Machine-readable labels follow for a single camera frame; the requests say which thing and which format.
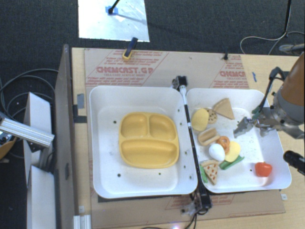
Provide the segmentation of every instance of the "red toy tomato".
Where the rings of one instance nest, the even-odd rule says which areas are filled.
[[[258,162],[255,164],[255,171],[259,177],[268,177],[272,171],[272,165],[266,162]]]

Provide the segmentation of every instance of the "white egg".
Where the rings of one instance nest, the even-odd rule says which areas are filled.
[[[216,159],[219,162],[224,161],[224,148],[218,143],[214,143],[210,146],[209,154],[213,159]]]

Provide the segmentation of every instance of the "yellow and black clamp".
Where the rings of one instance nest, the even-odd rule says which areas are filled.
[[[133,37],[131,42],[129,43],[127,49],[123,53],[123,59],[128,60],[130,59],[132,55],[133,49],[135,49],[135,46],[137,45],[138,38]]]

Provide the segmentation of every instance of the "dark floor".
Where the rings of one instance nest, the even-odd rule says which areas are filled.
[[[137,49],[242,53],[247,36],[278,38],[283,34],[288,0],[144,0],[150,42]],[[292,0],[288,31],[304,33],[305,0]],[[291,34],[282,44],[304,43]],[[0,0],[0,79],[2,84],[32,69],[58,69],[63,44],[71,47],[125,48],[126,42],[78,38],[78,0]],[[250,54],[268,54],[274,42],[246,40]],[[283,54],[276,47],[271,54]],[[56,74],[39,76],[55,84]],[[51,94],[41,81],[20,79],[4,91],[8,103],[17,94]],[[23,108],[25,97],[12,102],[10,113]],[[22,113],[16,116],[22,121]],[[23,155],[22,146],[13,153]],[[0,163],[0,228],[26,228],[23,160],[12,155]]]

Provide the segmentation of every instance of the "wooden table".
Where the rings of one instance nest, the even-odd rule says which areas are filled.
[[[257,89],[265,92],[268,85],[270,71],[279,66],[284,71],[289,71],[294,65],[297,57],[292,56],[264,56],[264,55],[241,55],[244,71],[250,89]],[[73,104],[77,104],[77,94],[85,93],[84,74],[84,49],[72,49],[72,77],[73,77]],[[281,85],[280,81],[275,81],[272,91],[277,91]],[[273,102],[273,97],[269,96],[268,101]],[[85,109],[79,109],[79,115],[87,115]],[[85,214],[91,213],[90,200],[90,180],[88,164],[88,132],[86,123],[75,124],[75,149],[76,149],[76,177],[78,190],[78,203],[85,207]],[[279,133],[284,151],[292,150],[304,156],[304,141],[294,140],[284,132]],[[286,194],[284,201],[286,213],[263,216],[239,217],[232,219],[211,219],[197,221],[196,228],[226,228],[226,229],[287,229],[303,228],[305,225],[305,180],[304,176],[293,167],[290,168],[292,174],[292,184],[289,188],[281,191]],[[160,228],[184,228],[187,223],[174,223],[154,225]],[[128,227],[127,229],[140,229],[144,226]]]

